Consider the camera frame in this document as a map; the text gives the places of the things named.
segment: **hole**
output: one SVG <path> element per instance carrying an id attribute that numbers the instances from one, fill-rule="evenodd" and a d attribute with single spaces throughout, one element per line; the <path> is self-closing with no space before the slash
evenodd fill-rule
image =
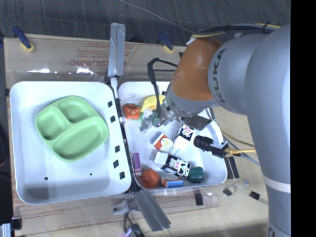
<path id="1" fill-rule="evenodd" d="M 115 162 L 113 162 L 113 167 L 116 168 L 119 165 L 119 160 L 116 160 Z"/>
<path id="2" fill-rule="evenodd" d="M 124 171 L 119 174 L 119 179 L 123 179 L 125 177 Z"/>

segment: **green plate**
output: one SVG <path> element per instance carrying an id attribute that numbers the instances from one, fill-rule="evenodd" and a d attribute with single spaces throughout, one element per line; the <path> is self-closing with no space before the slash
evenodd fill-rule
<path id="1" fill-rule="evenodd" d="M 42 140 L 64 161 L 85 157 L 109 136 L 104 119 L 78 96 L 68 96 L 45 107 L 36 116 L 35 127 Z"/>

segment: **cow print carton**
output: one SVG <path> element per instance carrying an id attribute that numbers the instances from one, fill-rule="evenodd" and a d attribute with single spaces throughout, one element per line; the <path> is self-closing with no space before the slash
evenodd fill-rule
<path id="1" fill-rule="evenodd" d="M 168 153 L 157 152 L 155 164 L 164 171 L 174 173 L 180 178 L 186 178 L 189 175 L 191 164 Z"/>

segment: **white wire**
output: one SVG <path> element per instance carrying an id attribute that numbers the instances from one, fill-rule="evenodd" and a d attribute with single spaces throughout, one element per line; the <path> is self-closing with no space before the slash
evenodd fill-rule
<path id="1" fill-rule="evenodd" d="M 189 33 L 192 33 L 192 34 L 194 33 L 194 32 L 192 32 L 192 31 L 190 31 L 189 29 L 184 28 L 184 27 L 182 27 L 182 26 L 180 26 L 180 25 L 177 25 L 177 24 L 175 24 L 175 23 L 172 23 L 171 21 L 169 21 L 169 20 L 167 20 L 167 19 L 164 19 L 164 18 L 160 17 L 159 15 L 157 15 L 157 14 L 155 14 L 155 13 L 153 13 L 153 12 L 151 12 L 151 11 L 145 9 L 145 8 L 136 6 L 136 5 L 134 5 L 134 4 L 131 4 L 131 3 L 129 3 L 129 2 L 126 2 L 126 1 L 124 1 L 124 0 L 119 0 L 119 1 L 125 3 L 125 4 L 127 4 L 127 5 L 129 5 L 129 6 L 132 6 L 132 7 L 135 7 L 135 8 L 137 8 L 137 9 L 143 10 L 143 11 L 145 11 L 145 12 L 147 12 L 147 13 L 150 13 L 150 14 L 152 14 L 153 16 L 155 16 L 155 17 L 157 17 L 157 18 L 159 18 L 159 19 L 161 19 L 161 20 L 163 20 L 163 21 L 165 21 L 165 22 L 167 22 L 167 23 L 169 23 L 169 24 L 171 24 L 171 25 L 180 27 L 180 28 L 182 28 L 183 30 L 188 31 Z"/>

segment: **white stripe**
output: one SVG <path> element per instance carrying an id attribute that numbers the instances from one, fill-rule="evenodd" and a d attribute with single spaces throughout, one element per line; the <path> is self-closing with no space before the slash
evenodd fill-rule
<path id="1" fill-rule="evenodd" d="M 270 188 L 275 189 L 280 192 L 286 192 L 286 193 L 291 193 L 291 185 L 290 184 L 285 184 L 285 183 L 280 183 L 277 181 L 274 181 L 268 177 L 266 177 L 264 174 L 262 174 L 263 179 Z"/>

